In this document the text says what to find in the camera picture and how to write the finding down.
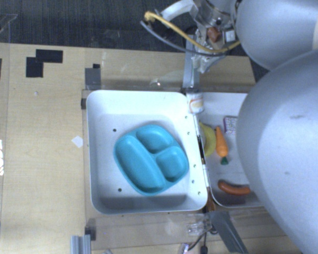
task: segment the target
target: gray floor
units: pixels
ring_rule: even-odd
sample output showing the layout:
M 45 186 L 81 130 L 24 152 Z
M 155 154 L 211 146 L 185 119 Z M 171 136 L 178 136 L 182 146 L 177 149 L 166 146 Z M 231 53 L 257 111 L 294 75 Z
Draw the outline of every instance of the gray floor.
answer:
M 147 10 L 162 10 L 177 0 L 0 0 L 0 17 L 17 14 L 8 33 L 0 41 L 114 48 L 175 51 L 148 34 L 139 24 Z M 183 30 L 194 25 L 186 14 L 175 24 Z M 182 44 L 179 36 L 172 39 Z M 233 55 L 245 55 L 236 48 Z M 252 64 L 256 79 L 266 71 Z

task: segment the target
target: wooden tabletop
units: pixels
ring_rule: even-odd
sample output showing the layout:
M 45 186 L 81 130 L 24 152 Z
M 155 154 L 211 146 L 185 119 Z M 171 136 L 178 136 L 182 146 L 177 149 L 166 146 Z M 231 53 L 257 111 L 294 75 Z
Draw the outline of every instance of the wooden tabletop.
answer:
M 26 57 L 35 57 L 36 49 L 62 50 L 63 63 L 44 63 L 43 78 L 26 78 Z M 0 125 L 7 119 L 6 130 L 0 128 L 5 144 L 0 254 L 69 253 L 70 237 L 82 236 L 86 224 L 83 148 L 72 142 L 83 137 L 85 68 L 99 64 L 102 82 L 110 86 L 142 86 L 155 78 L 176 82 L 184 54 L 0 43 L 0 58 L 0 95 L 8 95 L 0 97 L 7 106 L 0 108 Z M 254 85 L 250 62 L 227 57 L 201 77 L 201 84 L 247 90 Z M 256 253 L 300 253 L 284 235 L 247 238 L 244 243 Z M 209 254 L 227 253 L 221 241 L 208 246 Z M 178 248 L 171 244 L 112 252 L 168 254 Z

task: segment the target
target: yellow cable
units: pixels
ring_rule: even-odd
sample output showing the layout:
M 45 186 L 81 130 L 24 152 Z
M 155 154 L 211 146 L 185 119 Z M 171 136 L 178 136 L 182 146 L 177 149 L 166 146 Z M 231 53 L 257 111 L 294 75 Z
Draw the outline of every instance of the yellow cable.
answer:
M 202 46 L 200 43 L 196 42 L 194 39 L 191 39 L 184 31 L 182 31 L 179 27 L 177 27 L 176 25 L 174 25 L 173 23 L 165 20 L 164 18 L 162 18 L 161 16 L 147 11 L 145 13 L 144 16 L 145 20 L 147 22 L 154 22 L 155 19 L 157 19 L 158 21 L 161 21 L 163 24 L 165 24 L 166 26 L 168 26 L 169 28 L 171 28 L 172 30 L 174 30 L 176 33 L 178 33 L 180 36 L 182 36 L 183 38 L 185 38 L 186 40 L 190 41 L 192 44 L 194 44 L 195 46 L 197 46 L 199 49 L 205 51 L 205 52 L 210 52 L 210 53 L 222 53 L 222 52 L 226 52 L 228 50 L 233 49 L 234 47 L 238 46 L 240 44 L 240 41 L 236 41 L 235 43 L 232 43 L 230 46 L 228 46 L 227 48 L 222 48 L 219 50 L 212 50 L 209 48 L 206 48 L 204 46 Z

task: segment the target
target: orange carrot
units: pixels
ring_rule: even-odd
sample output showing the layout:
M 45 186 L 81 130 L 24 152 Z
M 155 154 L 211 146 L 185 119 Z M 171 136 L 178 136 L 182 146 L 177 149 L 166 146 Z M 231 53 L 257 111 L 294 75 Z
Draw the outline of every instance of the orange carrot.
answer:
M 225 157 L 228 154 L 228 147 L 226 144 L 226 140 L 222 134 L 222 131 L 219 127 L 216 128 L 216 151 L 220 157 Z

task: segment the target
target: blue plate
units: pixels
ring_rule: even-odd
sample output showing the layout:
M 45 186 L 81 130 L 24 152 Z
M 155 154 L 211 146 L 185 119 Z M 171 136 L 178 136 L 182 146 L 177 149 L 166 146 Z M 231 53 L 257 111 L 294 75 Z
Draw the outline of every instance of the blue plate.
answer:
M 180 145 L 167 130 L 155 124 L 142 126 L 119 138 L 113 154 L 126 180 L 146 196 L 170 188 L 189 169 Z

